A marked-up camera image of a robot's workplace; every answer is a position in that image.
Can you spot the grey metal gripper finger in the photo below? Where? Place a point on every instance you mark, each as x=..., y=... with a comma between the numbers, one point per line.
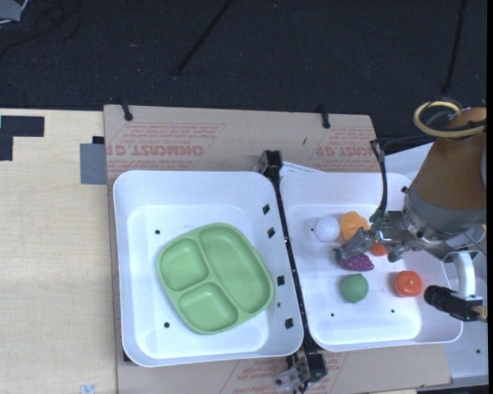
x=397, y=253
x=356, y=242

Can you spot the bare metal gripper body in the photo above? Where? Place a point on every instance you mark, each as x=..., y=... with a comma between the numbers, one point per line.
x=406, y=232

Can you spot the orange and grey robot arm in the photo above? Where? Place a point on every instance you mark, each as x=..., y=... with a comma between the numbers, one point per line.
x=448, y=179

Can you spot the small orange round fruit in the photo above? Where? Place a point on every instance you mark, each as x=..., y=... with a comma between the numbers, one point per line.
x=379, y=250

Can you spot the yellow bell pepper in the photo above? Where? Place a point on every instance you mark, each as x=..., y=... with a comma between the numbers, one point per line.
x=351, y=224

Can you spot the purple grapes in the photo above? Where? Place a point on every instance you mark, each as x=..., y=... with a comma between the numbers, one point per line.
x=359, y=263

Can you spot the white ball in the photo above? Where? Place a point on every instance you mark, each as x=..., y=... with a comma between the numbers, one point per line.
x=327, y=229

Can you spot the orange tomato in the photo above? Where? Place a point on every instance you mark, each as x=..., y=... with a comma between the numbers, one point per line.
x=407, y=284

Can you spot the green ball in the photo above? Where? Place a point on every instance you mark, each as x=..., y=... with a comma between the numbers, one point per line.
x=354, y=288

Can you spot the thin black rod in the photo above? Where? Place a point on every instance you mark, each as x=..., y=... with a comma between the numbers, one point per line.
x=292, y=261

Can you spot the white plastic tray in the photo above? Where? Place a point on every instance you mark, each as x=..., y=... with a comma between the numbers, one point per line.
x=139, y=269
x=369, y=326

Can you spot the white paper sheet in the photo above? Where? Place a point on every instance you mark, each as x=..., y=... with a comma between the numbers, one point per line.
x=300, y=167

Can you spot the green divided plate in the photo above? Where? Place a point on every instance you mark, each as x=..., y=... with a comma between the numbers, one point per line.
x=217, y=277

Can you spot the brown cardboard board red print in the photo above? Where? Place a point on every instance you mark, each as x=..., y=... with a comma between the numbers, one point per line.
x=213, y=146

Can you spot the black cylinder on white bracket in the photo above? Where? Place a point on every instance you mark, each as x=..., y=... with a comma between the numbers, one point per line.
x=450, y=301

